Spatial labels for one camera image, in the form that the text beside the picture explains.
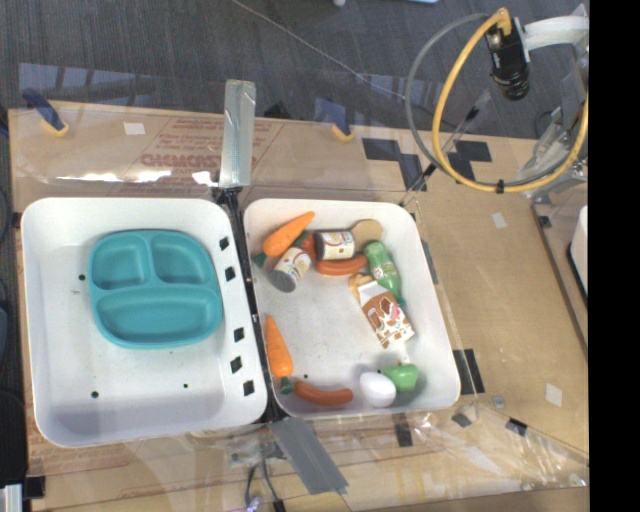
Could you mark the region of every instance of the toy sausage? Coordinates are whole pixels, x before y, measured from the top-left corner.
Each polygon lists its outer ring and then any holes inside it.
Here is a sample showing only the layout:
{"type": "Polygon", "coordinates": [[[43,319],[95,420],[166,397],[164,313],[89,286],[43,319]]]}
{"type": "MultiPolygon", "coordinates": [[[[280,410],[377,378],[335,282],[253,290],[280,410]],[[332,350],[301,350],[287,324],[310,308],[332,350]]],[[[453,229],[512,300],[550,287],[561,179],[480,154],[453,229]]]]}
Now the toy sausage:
{"type": "Polygon", "coordinates": [[[349,388],[327,391],[301,380],[296,381],[293,392],[304,400],[320,405],[344,405],[353,400],[353,391],[349,388]]]}
{"type": "Polygon", "coordinates": [[[322,260],[316,263],[316,270],[326,276],[346,276],[360,270],[368,263],[364,254],[357,254],[348,260],[322,260]]]}

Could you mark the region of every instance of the teal divided plate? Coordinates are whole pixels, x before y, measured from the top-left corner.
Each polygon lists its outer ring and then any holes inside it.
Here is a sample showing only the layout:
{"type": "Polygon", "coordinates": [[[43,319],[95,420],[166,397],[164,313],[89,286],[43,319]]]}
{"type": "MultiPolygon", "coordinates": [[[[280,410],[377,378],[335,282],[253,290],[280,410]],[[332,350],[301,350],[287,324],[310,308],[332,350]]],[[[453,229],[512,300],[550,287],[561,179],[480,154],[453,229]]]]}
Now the teal divided plate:
{"type": "Polygon", "coordinates": [[[100,332],[127,348],[170,348],[202,341],[223,315],[209,252],[179,231],[120,231],[89,255],[91,309],[100,332]]]}

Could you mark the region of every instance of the gray carpet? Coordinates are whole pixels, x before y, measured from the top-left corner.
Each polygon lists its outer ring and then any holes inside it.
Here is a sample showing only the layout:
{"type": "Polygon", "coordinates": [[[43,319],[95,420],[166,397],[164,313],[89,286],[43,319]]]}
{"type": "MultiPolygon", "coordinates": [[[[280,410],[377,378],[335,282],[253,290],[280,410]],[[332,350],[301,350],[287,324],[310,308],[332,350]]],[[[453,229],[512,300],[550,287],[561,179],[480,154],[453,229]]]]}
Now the gray carpet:
{"type": "MultiPolygon", "coordinates": [[[[401,96],[425,42],[470,14],[507,7],[528,24],[568,15],[578,0],[3,0],[0,2],[0,103],[24,105],[32,87],[51,99],[135,104],[221,112],[221,85],[230,78],[257,86],[257,115],[315,120],[317,102],[344,107],[355,124],[406,128],[401,96]]],[[[583,5],[590,10],[589,2],[583,5]]],[[[416,75],[414,116],[430,129],[437,87],[478,24],[449,34],[416,75]]],[[[487,135],[537,138],[538,121],[560,104],[567,47],[532,53],[531,91],[501,100],[488,78],[483,43],[471,54],[445,112],[453,129],[487,87],[495,98],[487,135]]],[[[0,141],[0,187],[11,202],[10,155],[0,141]]],[[[24,476],[22,396],[15,247],[0,240],[0,280],[9,313],[0,373],[0,486],[24,476]]]]}

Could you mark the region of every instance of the small toy can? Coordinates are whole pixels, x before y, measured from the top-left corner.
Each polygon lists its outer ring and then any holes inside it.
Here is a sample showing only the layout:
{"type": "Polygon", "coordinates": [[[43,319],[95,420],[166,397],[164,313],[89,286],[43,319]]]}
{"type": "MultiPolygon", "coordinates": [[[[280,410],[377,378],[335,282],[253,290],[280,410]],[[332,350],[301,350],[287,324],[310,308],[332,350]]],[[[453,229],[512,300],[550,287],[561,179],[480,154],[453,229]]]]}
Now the small toy can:
{"type": "Polygon", "coordinates": [[[278,290],[290,293],[311,266],[309,253],[300,247],[290,247],[269,272],[269,281],[278,290]]]}
{"type": "Polygon", "coordinates": [[[347,260],[356,252],[356,240],[351,231],[317,231],[314,238],[319,261],[347,260]]]}

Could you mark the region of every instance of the white plastic bin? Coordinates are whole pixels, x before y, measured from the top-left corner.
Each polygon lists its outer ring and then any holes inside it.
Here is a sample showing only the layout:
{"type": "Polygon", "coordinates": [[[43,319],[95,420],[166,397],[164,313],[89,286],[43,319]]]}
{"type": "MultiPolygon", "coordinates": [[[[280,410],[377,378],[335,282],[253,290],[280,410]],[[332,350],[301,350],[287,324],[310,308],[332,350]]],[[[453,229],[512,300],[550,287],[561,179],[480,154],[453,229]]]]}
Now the white plastic bin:
{"type": "Polygon", "coordinates": [[[231,224],[202,199],[46,198],[22,217],[35,419],[67,447],[247,425],[266,384],[231,224]],[[187,233],[210,253],[224,318],[192,345],[131,349],[107,341],[91,312],[87,261],[104,235],[187,233]]]}
{"type": "Polygon", "coordinates": [[[263,324],[267,314],[276,319],[293,358],[293,378],[322,389],[347,387],[354,393],[346,405],[316,405],[293,393],[280,393],[276,384],[282,408],[292,416],[320,418],[435,410],[454,404],[460,378],[414,219],[400,206],[383,202],[259,199],[244,214],[250,254],[261,252],[262,241],[274,229],[309,210],[316,213],[309,230],[349,229],[363,219],[382,224],[382,242],[402,278],[404,309],[416,334],[406,343],[382,349],[348,288],[348,276],[328,277],[311,268],[293,292],[285,293],[267,278],[276,258],[269,258],[262,268],[252,262],[261,319],[263,324]],[[387,408],[372,407],[360,392],[360,375],[398,361],[418,366],[416,389],[399,393],[387,408]]]}

